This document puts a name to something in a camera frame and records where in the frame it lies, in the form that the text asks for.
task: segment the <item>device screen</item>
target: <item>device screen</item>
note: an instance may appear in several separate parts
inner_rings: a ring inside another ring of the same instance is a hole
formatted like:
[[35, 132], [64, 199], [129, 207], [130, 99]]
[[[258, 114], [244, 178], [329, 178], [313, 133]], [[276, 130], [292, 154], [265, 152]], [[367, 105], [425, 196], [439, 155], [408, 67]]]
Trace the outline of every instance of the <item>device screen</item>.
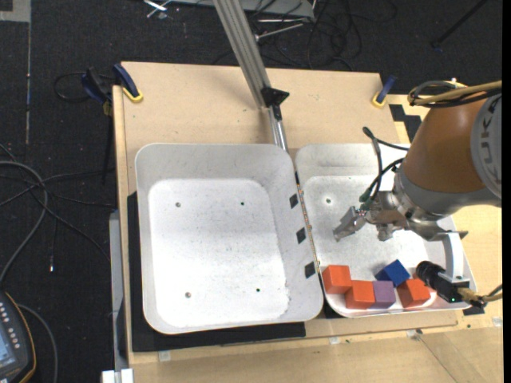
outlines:
[[0, 328], [0, 369], [15, 361], [16, 359], [9, 347], [9, 341], [6, 339], [2, 328]]

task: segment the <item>red block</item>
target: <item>red block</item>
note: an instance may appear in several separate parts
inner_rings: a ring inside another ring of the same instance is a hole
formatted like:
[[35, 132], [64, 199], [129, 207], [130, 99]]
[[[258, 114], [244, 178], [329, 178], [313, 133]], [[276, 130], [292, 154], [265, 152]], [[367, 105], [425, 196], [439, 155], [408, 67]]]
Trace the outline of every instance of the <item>red block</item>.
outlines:
[[351, 281], [351, 288], [344, 294], [346, 308], [366, 310], [374, 305], [374, 288], [372, 281]]
[[323, 286], [327, 294], [344, 294], [351, 288], [348, 265], [329, 265], [322, 273]]
[[418, 278], [407, 279], [397, 290], [403, 308], [420, 306], [431, 297], [430, 289]]

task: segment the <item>block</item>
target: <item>block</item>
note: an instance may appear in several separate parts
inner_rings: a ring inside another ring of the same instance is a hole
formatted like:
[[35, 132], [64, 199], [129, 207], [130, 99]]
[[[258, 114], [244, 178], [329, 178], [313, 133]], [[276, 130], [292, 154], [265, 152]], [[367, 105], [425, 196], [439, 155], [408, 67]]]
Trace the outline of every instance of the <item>block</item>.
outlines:
[[410, 278], [410, 273], [401, 264], [401, 261], [396, 259], [382, 268], [374, 277], [378, 281], [392, 281], [394, 286], [398, 286]]
[[322, 276], [327, 294], [344, 294], [351, 288], [351, 273], [348, 265], [329, 265]]
[[374, 305], [374, 288], [372, 281], [351, 280], [351, 288], [344, 294], [346, 308], [366, 310]]
[[418, 278], [407, 279], [397, 290], [403, 308], [420, 306], [431, 298], [430, 289]]
[[396, 291], [392, 281], [373, 281], [374, 304], [372, 310], [381, 310], [393, 306], [396, 302]]

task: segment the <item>purple cube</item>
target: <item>purple cube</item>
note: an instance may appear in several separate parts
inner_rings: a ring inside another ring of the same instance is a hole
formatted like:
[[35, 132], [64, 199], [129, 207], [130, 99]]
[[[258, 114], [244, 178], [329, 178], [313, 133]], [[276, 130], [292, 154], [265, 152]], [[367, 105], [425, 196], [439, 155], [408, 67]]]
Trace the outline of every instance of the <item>purple cube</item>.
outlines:
[[392, 281], [373, 281], [374, 304], [372, 310], [381, 310], [393, 306], [396, 302], [396, 293]]
[[407, 279], [410, 279], [410, 273], [401, 264], [401, 261], [396, 259], [380, 270], [374, 277], [378, 281], [392, 281], [394, 286], [399, 286]]

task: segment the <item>blue block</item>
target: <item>blue block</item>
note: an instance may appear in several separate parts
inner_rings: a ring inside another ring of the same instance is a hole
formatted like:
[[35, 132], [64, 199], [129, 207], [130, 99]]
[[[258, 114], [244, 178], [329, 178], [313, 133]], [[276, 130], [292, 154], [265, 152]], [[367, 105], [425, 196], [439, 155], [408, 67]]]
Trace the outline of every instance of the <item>blue block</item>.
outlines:
[[401, 264], [401, 261], [396, 259], [393, 263], [380, 270], [374, 277], [378, 281], [392, 281], [394, 286], [399, 286], [410, 278], [410, 273]]

